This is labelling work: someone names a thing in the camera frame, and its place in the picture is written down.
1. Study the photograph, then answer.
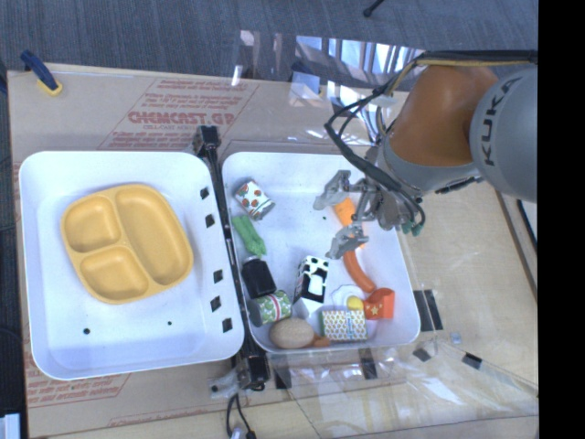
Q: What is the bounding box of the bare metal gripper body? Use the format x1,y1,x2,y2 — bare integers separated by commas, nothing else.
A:
355,177,425,233

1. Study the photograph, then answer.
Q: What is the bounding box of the orange toy carrot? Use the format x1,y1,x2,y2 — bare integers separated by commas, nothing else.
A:
334,197,367,249

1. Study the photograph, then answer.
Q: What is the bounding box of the orange toy sausage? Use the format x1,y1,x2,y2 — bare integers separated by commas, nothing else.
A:
343,247,378,294

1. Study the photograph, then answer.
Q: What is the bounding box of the white plastic tray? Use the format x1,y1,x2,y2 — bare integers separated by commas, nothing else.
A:
17,150,246,381
220,151,421,355

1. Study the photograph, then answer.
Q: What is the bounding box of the black and white milk carton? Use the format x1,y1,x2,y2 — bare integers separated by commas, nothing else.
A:
292,254,331,316

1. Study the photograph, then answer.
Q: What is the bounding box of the white toy fried egg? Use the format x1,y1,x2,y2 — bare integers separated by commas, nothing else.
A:
330,284,367,313

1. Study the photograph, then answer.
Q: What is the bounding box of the red box with yellow star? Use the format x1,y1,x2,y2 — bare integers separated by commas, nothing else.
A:
362,286,397,321

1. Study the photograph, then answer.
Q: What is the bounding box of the white can with tomato print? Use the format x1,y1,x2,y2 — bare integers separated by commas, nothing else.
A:
234,179,276,221

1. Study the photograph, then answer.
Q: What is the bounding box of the yellow patterned carton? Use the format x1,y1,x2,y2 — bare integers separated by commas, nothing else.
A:
319,308,369,343

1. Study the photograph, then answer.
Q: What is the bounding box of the green toy asparagus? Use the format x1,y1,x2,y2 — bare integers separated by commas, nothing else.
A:
230,214,269,258

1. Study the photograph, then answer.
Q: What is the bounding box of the white can with green print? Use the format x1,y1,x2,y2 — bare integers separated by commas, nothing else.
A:
248,289,293,328

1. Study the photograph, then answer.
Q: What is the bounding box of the tan toy bread roll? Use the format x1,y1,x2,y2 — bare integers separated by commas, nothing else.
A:
268,316,316,350

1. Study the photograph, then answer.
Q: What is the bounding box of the thin black rod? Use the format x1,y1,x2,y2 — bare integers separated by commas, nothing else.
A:
206,147,258,360

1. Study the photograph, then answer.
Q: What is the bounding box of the yellow divided plate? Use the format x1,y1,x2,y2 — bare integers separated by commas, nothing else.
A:
59,183,195,305

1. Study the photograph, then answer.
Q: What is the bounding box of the brown cardboard board, red print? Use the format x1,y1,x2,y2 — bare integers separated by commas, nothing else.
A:
6,63,504,432

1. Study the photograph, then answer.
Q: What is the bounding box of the black block with thin wires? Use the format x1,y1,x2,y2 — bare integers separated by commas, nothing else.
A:
231,351,272,391
191,124,223,157

